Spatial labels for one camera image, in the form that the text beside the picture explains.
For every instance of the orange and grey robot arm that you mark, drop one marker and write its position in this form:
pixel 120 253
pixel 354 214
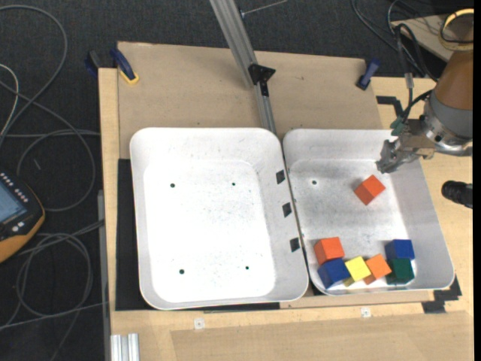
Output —
pixel 456 85

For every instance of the white plastic tray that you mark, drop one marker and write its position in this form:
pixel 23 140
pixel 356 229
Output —
pixel 338 220
pixel 210 224

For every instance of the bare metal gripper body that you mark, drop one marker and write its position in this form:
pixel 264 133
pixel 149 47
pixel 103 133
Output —
pixel 432 137

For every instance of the green cube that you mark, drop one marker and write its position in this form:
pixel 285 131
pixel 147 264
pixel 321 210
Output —
pixel 401 271

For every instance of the brown cardboard board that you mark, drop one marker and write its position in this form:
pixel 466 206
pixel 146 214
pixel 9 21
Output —
pixel 188 96

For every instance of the orange cube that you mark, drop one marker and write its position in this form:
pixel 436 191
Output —
pixel 379 266
pixel 370 190
pixel 328 249

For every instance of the blue cube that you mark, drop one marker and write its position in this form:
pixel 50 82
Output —
pixel 400 248
pixel 332 273

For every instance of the yellow cube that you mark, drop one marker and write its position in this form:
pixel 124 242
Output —
pixel 357 268

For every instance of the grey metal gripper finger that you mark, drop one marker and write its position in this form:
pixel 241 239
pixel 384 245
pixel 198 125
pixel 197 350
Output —
pixel 401 157
pixel 385 158

